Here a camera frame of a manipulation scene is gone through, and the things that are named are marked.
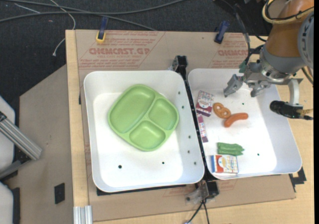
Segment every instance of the small box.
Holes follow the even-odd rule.
[[[211,156],[213,173],[237,174],[237,157],[232,155],[213,155]]]
[[[211,115],[214,95],[205,91],[198,92],[196,112],[209,117]]]
[[[200,113],[197,113],[197,120],[198,120],[198,126],[199,126],[201,140],[202,140],[202,142],[208,142],[203,115],[201,115]]]

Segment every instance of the white tray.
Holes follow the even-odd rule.
[[[162,147],[144,152],[109,127],[107,113],[128,87],[145,84],[178,109],[179,122]],[[203,159],[182,77],[173,71],[96,71],[84,79],[95,185],[105,192],[194,184]]]
[[[13,223],[13,194],[0,182],[0,221],[1,224]]]
[[[198,92],[214,94],[214,102],[220,102],[232,113],[246,112],[247,120],[234,122],[229,128],[214,113],[203,116],[208,142],[203,143],[207,167],[218,179],[235,179],[252,176],[276,175],[298,172],[302,160],[291,132],[288,119],[272,112],[269,105],[280,100],[277,88],[272,85],[261,95],[252,98],[251,89],[244,84],[236,93],[224,97],[223,89],[238,69],[194,69],[188,75],[194,103]],[[217,142],[238,143],[245,150],[238,156],[238,174],[221,175],[212,172],[211,155],[217,154]]]

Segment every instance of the black cable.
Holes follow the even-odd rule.
[[[207,207],[206,207],[206,199],[203,201],[203,205],[204,205],[204,208],[205,208],[207,223],[210,224],[209,223],[209,217],[208,217],[208,211],[207,211]]]
[[[199,210],[200,210],[200,208],[201,208],[202,205],[203,205],[203,201],[200,202],[199,207],[198,207],[197,210],[194,212],[193,216],[189,219],[189,221],[186,222],[186,224],[190,223],[190,222],[193,220],[193,218],[194,218],[194,217],[196,216],[196,214],[199,212]]]
[[[306,72],[306,69],[304,67],[302,67],[302,72],[304,73],[305,77],[308,79],[308,81],[314,85],[314,80],[313,78],[311,78],[311,76]]]
[[[248,63],[248,60],[249,60],[249,58],[250,58],[250,56],[253,55],[257,50],[260,50],[263,46],[264,46],[264,45],[261,44],[261,45],[257,46],[257,47],[256,47],[255,49],[253,49],[253,50],[251,50],[250,47],[248,47],[248,48],[249,48],[249,49],[248,49],[248,55],[247,55],[247,57],[246,57],[246,59],[245,59],[245,63],[247,64],[247,63]]]
[[[253,52],[252,52],[251,49],[250,49],[250,38],[249,38],[249,34],[248,34],[248,32],[247,32],[247,29],[246,29],[246,27],[245,27],[245,23],[243,22],[243,20],[241,19],[240,15],[239,15],[239,13],[238,13],[238,11],[237,11],[237,8],[241,9],[241,7],[239,6],[239,4],[235,4],[234,6],[231,6],[230,3],[228,3],[228,2],[225,1],[225,0],[221,0],[221,1],[223,1],[225,4],[227,4],[229,7],[231,7],[231,8],[233,9],[233,12],[234,12],[235,17],[236,17],[236,19],[237,19],[237,21],[238,21],[238,24],[239,24],[239,26],[241,27],[241,30],[242,30],[242,33],[243,33],[243,35],[244,35],[244,37],[245,37],[245,40],[246,40],[246,43],[247,43],[247,48],[248,48],[247,57],[246,57],[246,59],[244,60],[245,64],[247,64],[247,63],[248,63],[248,60],[249,60],[249,58],[250,58],[250,56],[252,55]],[[254,35],[255,35],[259,40],[261,40],[261,41],[263,41],[263,42],[266,42],[266,41],[267,41],[267,40],[261,38],[260,36],[258,36],[258,35],[255,34],[255,33],[254,33]]]
[[[220,0],[220,1],[224,2],[225,4],[227,4],[227,5],[234,11],[234,15],[235,15],[236,18],[237,18],[236,14],[238,14],[238,11],[237,11],[234,7],[239,8],[239,9],[242,11],[242,13],[245,15],[246,20],[249,22],[249,27],[250,27],[250,29],[252,30],[254,36],[256,36],[259,40],[261,40],[261,41],[263,41],[263,42],[266,42],[266,41],[267,41],[267,40],[263,39],[262,37],[260,37],[259,35],[256,34],[256,32],[255,32],[254,29],[253,29],[253,26],[251,25],[251,22],[250,22],[250,20],[249,20],[249,18],[248,18],[248,16],[247,16],[247,14],[243,11],[243,9],[239,6],[239,4],[235,4],[234,6],[232,6],[229,2],[227,2],[227,1],[225,1],[225,0]]]

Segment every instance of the black bracket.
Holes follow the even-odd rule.
[[[187,80],[187,77],[186,77],[186,67],[187,66],[188,66],[188,62],[187,62],[187,57],[186,56],[175,56],[174,61],[172,63],[172,67],[173,67],[173,70],[175,72],[179,73],[182,76],[182,78],[184,79],[185,88],[186,88],[186,92],[187,92],[187,96],[188,96],[188,101],[189,101],[189,104],[190,104],[190,108],[191,108],[191,112],[192,112],[192,116],[193,116],[193,120],[194,120],[194,124],[195,124],[195,128],[196,128],[196,132],[197,132],[197,137],[198,137],[198,140],[199,140],[199,147],[200,147],[200,151],[201,151],[201,154],[202,154],[203,163],[204,163],[204,167],[205,167],[204,180],[206,182],[207,181],[212,181],[212,180],[217,180],[215,177],[213,177],[211,175],[211,173],[209,172],[209,170],[207,168],[206,157],[205,157],[203,145],[201,143],[201,136],[200,136],[199,126],[198,126],[198,122],[197,122],[195,104],[194,104],[193,97],[191,95],[190,87],[189,87],[189,84],[188,84],[188,80]]]
[[[13,224],[20,223],[20,188],[15,188],[11,190],[13,194]]]
[[[301,167],[301,169],[298,171],[297,177],[294,177],[293,174],[289,174],[289,177],[290,177],[290,180],[291,180],[291,183],[294,187],[295,192],[296,192],[296,185],[304,184],[305,181],[307,180],[303,167]]]
[[[54,187],[54,203],[58,204],[65,200],[65,184],[61,183]]]
[[[219,189],[218,189],[216,181],[207,181],[206,184],[207,184],[208,193],[209,193],[209,196],[207,197],[207,199],[213,199],[219,195]]]

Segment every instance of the blue clamp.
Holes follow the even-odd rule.
[[[215,42],[216,43],[221,43],[223,38],[224,38],[224,34],[227,30],[227,28],[229,27],[229,22],[223,20],[220,25],[219,25],[219,29],[217,30],[217,28],[215,28],[215,32],[218,32],[218,34],[215,37]]]
[[[106,35],[106,28],[108,26],[108,22],[109,22],[109,18],[107,17],[103,17],[102,18],[102,23],[101,23],[101,28],[100,28],[100,31],[98,31],[98,33],[96,34],[96,41],[97,42],[104,42],[105,40],[105,35]]]

